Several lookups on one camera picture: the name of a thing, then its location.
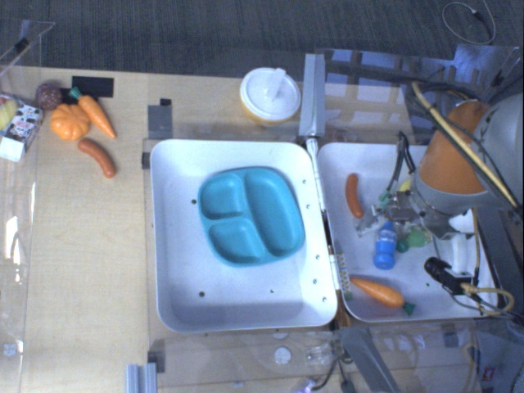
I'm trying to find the brown doughnut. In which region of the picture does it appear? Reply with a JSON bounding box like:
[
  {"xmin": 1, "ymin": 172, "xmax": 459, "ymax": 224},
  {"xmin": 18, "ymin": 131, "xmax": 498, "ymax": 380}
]
[{"xmin": 34, "ymin": 82, "xmax": 64, "ymax": 111}]

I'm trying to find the orange-brown sausage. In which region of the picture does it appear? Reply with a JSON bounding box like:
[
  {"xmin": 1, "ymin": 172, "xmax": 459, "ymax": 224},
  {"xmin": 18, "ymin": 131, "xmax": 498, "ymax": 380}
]
[
  {"xmin": 77, "ymin": 138, "xmax": 118, "ymax": 179},
  {"xmin": 344, "ymin": 173, "xmax": 365, "ymax": 220}
]

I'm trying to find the blue bottle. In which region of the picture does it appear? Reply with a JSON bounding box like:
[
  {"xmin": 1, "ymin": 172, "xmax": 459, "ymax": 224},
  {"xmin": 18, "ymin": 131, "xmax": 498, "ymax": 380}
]
[{"xmin": 373, "ymin": 220, "xmax": 399, "ymax": 271}]

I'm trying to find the white cow print carton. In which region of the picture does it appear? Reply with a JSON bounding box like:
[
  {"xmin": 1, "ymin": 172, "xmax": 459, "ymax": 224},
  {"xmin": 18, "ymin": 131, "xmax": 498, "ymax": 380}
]
[{"xmin": 0, "ymin": 93, "xmax": 44, "ymax": 164}]

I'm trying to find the blue divided plate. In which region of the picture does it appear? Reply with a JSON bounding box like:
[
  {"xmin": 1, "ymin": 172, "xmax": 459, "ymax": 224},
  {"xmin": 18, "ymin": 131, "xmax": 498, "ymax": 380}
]
[{"xmin": 197, "ymin": 166, "xmax": 307, "ymax": 267}]

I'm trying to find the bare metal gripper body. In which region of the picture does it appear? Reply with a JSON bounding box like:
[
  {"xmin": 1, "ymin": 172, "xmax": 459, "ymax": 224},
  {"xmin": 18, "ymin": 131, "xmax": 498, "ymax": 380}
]
[{"xmin": 383, "ymin": 190, "xmax": 466, "ymax": 240}]

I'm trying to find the orange carrot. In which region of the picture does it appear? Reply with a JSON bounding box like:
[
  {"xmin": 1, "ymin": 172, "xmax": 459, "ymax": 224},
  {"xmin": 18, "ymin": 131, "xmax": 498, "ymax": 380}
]
[
  {"xmin": 349, "ymin": 276, "xmax": 416, "ymax": 317},
  {"xmin": 68, "ymin": 86, "xmax": 118, "ymax": 140}
]

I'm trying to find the yellow cup with white lid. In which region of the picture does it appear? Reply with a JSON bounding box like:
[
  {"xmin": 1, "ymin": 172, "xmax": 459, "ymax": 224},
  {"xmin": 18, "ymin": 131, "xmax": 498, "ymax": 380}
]
[{"xmin": 239, "ymin": 66, "xmax": 303, "ymax": 128}]

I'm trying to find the white plastic tray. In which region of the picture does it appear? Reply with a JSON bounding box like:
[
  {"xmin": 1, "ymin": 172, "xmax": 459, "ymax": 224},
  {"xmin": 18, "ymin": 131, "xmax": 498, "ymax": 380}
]
[
  {"xmin": 317, "ymin": 142, "xmax": 499, "ymax": 324},
  {"xmin": 149, "ymin": 138, "xmax": 339, "ymax": 335}
]

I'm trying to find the clear plastic bottle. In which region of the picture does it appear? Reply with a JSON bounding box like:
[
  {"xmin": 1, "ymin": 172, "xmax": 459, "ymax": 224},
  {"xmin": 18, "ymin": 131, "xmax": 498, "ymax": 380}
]
[{"xmin": 273, "ymin": 341, "xmax": 343, "ymax": 367}]

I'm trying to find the green bottle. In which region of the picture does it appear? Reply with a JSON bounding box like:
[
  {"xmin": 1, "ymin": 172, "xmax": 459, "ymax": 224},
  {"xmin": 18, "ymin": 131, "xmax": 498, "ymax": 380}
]
[{"xmin": 395, "ymin": 227, "xmax": 431, "ymax": 255}]

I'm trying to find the orange pumpkin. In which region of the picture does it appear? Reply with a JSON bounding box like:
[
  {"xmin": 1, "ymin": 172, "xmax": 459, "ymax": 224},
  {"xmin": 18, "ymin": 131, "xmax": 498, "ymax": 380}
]
[{"xmin": 49, "ymin": 102, "xmax": 93, "ymax": 142}]

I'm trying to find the black cylinder on white bracket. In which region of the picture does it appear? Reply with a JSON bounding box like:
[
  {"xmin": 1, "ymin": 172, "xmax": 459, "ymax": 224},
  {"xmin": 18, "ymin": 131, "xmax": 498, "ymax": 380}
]
[{"xmin": 423, "ymin": 215, "xmax": 478, "ymax": 296}]

